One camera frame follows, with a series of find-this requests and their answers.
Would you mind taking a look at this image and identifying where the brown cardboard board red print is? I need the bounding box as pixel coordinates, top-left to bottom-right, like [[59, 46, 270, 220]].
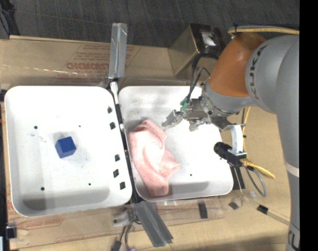
[[0, 35, 229, 250]]

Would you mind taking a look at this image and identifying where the brown metal box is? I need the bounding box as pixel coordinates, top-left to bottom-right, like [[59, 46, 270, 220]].
[[168, 22, 226, 81]]

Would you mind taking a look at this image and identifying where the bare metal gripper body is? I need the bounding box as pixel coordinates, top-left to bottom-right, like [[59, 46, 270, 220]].
[[183, 97, 226, 124]]

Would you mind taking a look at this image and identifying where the blue cube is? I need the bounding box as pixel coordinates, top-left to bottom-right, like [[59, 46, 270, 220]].
[[54, 136, 77, 159]]

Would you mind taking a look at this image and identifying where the thin black and white rod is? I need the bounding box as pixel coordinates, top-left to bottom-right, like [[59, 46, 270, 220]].
[[109, 81, 137, 204]]

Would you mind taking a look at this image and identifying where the pink cloth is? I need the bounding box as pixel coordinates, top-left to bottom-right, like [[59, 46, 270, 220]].
[[128, 119, 181, 198]]

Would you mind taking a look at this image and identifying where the black cylinder on white bracket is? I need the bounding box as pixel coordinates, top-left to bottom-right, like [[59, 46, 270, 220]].
[[213, 123, 247, 168]]

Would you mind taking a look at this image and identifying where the white plastic tray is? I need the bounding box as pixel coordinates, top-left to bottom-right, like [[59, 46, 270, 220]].
[[117, 85, 234, 202], [4, 85, 134, 218]]

